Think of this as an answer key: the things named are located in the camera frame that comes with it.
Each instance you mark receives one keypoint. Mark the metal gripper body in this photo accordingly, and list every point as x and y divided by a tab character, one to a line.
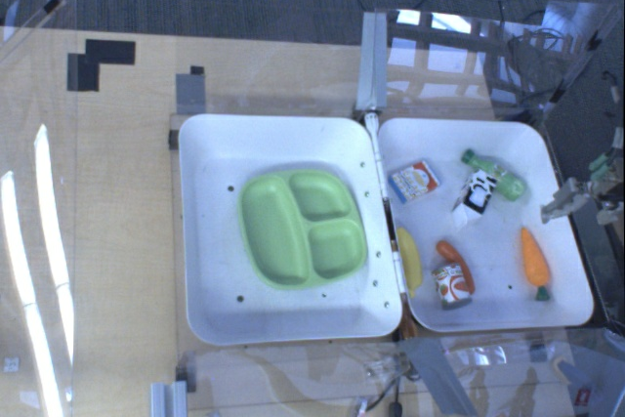
608	188

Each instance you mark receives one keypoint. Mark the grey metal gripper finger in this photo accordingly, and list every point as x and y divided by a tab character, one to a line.
566	200
610	214

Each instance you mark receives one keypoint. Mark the green plastic bottle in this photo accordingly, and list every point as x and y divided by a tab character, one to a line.
510	184

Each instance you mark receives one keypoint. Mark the orange carrot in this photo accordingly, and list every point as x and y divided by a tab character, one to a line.
534	261

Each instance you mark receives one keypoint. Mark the black and white milk carton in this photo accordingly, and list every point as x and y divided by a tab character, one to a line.
476	197

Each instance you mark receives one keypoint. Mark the white plastic tray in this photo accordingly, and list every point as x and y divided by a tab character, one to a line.
215	229
493	254

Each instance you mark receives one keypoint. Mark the orange sausage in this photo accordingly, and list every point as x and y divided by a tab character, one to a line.
448	250

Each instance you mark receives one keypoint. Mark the small orange and white can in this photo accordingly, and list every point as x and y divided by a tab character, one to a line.
451	288

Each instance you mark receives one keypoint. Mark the orange and blue carton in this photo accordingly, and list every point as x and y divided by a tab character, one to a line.
414	181

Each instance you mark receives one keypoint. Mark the yellow banana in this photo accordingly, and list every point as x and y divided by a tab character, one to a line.
411	261

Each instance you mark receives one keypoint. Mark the green divided plate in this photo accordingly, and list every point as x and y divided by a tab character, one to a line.
273	229

